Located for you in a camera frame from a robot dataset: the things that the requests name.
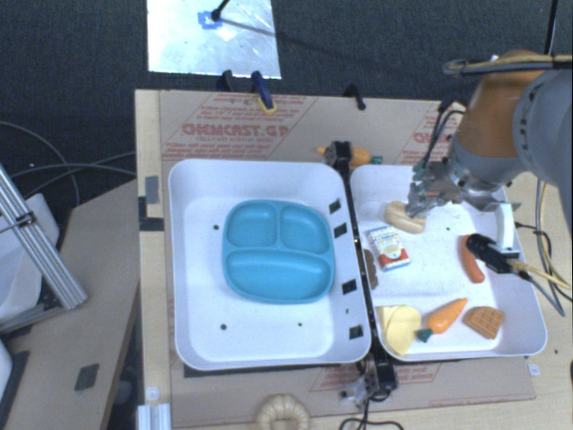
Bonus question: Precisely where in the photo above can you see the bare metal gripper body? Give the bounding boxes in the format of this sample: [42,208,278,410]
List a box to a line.
[418,160,495,207]

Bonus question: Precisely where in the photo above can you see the beige bread roll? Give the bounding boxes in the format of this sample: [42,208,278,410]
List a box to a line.
[383,201,426,235]

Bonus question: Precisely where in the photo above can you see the red and white carton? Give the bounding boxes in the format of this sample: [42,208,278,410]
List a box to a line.
[366,225,412,272]

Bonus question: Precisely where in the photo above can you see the orange carrot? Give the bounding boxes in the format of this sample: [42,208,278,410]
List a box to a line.
[316,146,384,168]
[414,297,469,344]

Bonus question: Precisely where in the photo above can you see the thin black rod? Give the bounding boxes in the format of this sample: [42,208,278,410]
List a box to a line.
[336,159,387,369]

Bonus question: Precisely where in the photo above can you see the orange sausage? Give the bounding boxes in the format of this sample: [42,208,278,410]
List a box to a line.
[460,234,486,285]

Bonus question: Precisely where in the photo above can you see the white plastic tray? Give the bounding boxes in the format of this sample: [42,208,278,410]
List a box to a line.
[167,158,372,372]
[348,163,549,363]

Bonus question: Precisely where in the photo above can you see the brown biscuit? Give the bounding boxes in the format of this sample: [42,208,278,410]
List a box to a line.
[362,248,381,290]

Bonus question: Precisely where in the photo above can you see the yellow cheese slice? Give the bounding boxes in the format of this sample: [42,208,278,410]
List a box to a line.
[383,305,423,357]
[375,305,408,340]

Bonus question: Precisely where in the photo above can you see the brown waffle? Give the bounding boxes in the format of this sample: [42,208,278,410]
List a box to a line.
[462,305,506,340]

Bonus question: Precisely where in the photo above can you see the blue divided plate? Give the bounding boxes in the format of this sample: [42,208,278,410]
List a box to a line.
[221,199,337,305]

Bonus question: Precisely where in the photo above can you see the brown cardboard board red print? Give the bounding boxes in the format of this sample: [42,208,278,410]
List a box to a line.
[158,89,537,430]

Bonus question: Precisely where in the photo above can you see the beige doughnut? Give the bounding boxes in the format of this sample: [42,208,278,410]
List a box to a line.
[255,393,311,430]

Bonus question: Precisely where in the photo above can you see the black cylinder on white bracket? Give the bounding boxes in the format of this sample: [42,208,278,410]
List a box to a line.
[465,202,522,275]

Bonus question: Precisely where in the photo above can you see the black block with thin wires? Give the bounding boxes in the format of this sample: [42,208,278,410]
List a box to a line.
[363,359,399,402]
[324,140,353,168]

